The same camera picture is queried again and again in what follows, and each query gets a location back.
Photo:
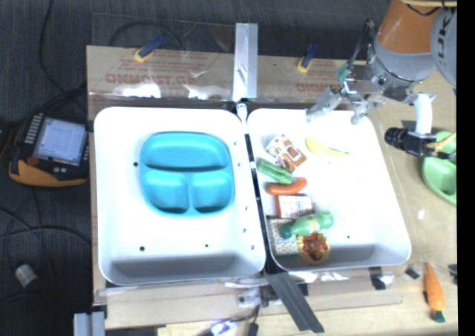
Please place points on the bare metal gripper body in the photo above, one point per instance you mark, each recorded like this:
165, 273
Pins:
371, 89

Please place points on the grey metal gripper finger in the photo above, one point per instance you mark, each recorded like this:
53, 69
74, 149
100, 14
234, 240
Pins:
360, 110
323, 104

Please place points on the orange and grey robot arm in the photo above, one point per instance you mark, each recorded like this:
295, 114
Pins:
406, 26

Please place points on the yellow banana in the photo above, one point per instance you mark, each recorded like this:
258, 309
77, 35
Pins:
323, 148

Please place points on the brown cardboard board, red print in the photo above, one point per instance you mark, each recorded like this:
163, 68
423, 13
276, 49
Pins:
282, 71

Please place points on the orange and white carton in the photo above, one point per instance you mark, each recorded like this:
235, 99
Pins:
287, 151

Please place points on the green pea pod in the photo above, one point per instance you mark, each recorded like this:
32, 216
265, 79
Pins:
274, 171

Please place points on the white plastic tray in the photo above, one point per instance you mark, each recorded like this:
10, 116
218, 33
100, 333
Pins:
118, 193
363, 193

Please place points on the orange sausage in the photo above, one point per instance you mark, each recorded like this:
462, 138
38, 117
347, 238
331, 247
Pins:
285, 187

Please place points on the green divided plate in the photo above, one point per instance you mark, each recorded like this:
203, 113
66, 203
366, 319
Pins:
441, 175

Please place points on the orange and white packet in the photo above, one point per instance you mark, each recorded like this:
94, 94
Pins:
295, 206

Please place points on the green plastic bottle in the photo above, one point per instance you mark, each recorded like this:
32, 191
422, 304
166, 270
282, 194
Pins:
310, 224

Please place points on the white and green packet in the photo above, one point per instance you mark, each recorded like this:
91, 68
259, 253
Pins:
282, 243

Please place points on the yellow pizza slice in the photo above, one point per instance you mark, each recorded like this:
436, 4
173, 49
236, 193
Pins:
314, 249

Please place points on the blue divided plate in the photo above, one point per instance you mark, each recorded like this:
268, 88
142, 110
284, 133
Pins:
185, 164

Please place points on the orange carrot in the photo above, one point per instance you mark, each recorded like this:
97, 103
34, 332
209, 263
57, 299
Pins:
434, 290

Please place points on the small grey can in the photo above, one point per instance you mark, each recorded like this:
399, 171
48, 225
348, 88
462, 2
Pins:
26, 275

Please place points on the black cylinder on white bracket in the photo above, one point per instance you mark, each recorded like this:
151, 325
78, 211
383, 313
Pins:
408, 140

